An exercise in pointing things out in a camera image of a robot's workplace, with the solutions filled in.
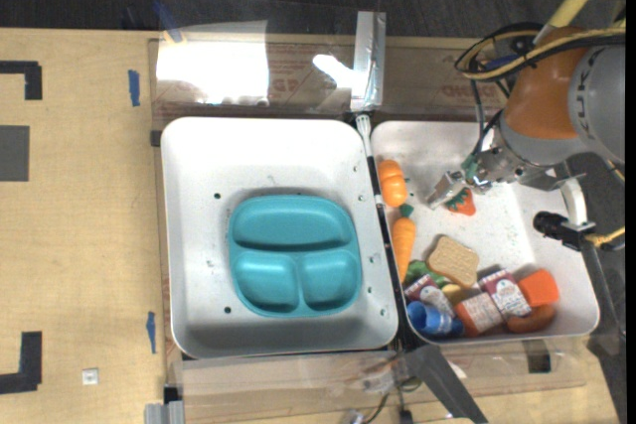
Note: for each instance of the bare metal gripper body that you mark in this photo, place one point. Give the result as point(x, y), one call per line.
point(497, 165)

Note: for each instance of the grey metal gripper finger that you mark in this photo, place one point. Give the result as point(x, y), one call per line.
point(444, 189)
point(472, 185)

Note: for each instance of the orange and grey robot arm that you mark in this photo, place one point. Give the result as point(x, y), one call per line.
point(544, 99)

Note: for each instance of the red strawberry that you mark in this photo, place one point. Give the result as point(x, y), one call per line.
point(464, 204)

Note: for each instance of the orange toy pepper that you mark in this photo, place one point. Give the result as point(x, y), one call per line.
point(392, 183)

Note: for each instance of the white plastic tray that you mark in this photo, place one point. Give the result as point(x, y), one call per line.
point(502, 233)
point(278, 154)

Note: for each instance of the orange carrot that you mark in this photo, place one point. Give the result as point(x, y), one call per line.
point(403, 238)

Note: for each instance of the tan bread slice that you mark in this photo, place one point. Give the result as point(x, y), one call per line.
point(453, 261)

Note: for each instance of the green toy vegetable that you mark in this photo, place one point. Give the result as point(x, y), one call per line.
point(416, 269)

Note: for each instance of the yellow toy food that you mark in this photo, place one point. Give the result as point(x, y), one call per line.
point(453, 293)

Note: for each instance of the maroon and white carton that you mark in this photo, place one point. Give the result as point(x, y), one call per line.
point(428, 293)

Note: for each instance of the maroon carton with label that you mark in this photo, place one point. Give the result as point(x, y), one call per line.
point(506, 294)

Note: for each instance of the orange cube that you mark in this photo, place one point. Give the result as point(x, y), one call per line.
point(539, 288)

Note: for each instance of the orange carton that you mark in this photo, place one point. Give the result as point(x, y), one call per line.
point(478, 314)

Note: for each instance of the blue bottle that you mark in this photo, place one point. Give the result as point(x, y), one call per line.
point(433, 322)

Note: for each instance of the orange-red sausage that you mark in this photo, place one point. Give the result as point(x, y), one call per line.
point(531, 320)

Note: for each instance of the teal divided plate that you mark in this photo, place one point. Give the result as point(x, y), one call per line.
point(294, 258)

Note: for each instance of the small white square tile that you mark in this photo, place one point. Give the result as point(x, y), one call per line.
point(90, 376)

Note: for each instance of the black cylinder on white bracket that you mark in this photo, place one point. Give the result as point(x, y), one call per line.
point(564, 227)

